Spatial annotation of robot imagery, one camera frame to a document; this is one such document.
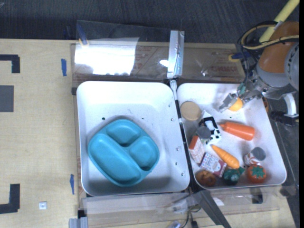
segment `orange carrot toy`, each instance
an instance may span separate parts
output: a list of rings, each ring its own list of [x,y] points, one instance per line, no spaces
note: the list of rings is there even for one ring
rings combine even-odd
[[[231,167],[233,169],[239,168],[239,161],[236,157],[215,145],[212,145],[211,147],[215,153],[218,154],[218,156],[223,160],[223,162],[227,164],[228,167]]]

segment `grey floor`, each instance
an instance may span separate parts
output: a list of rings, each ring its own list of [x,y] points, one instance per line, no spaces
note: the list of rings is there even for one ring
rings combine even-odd
[[[236,43],[253,25],[273,20],[289,0],[0,0],[0,38],[66,39],[76,33],[76,21],[141,24],[183,29],[186,42]],[[299,21],[299,6],[287,20]],[[283,104],[271,102],[274,109]],[[298,127],[272,123],[284,133],[278,139],[288,153],[286,189],[297,227],[299,216]]]

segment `orange toy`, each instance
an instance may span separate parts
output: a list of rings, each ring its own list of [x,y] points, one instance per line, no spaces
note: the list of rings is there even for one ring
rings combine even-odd
[[[236,157],[215,145],[212,145],[211,147],[215,153],[218,154],[218,156],[223,160],[223,162],[227,164],[228,167],[231,167],[233,169],[239,168],[239,161]]]
[[[233,112],[237,112],[239,109],[243,107],[243,102],[242,100],[238,97],[237,101],[229,108],[229,110]]]
[[[263,166],[251,165],[247,169],[247,177],[252,183],[262,183],[266,176],[266,170]]]
[[[251,126],[233,122],[226,122],[225,124],[220,124],[220,126],[225,132],[245,140],[252,140],[255,135],[255,129]]]

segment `small box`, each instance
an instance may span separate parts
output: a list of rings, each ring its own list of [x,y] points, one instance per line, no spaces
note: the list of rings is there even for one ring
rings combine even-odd
[[[189,145],[189,151],[194,161],[199,165],[203,159],[205,148],[197,135],[193,136]]]
[[[210,171],[218,177],[222,177],[227,164],[217,157],[205,153],[201,164],[199,165],[202,169]]]

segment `blue plastic plate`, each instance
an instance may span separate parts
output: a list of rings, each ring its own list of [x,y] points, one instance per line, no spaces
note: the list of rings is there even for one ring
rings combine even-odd
[[[90,140],[88,155],[112,183],[130,187],[141,182],[156,166],[160,153],[152,138],[130,120],[116,120]]]

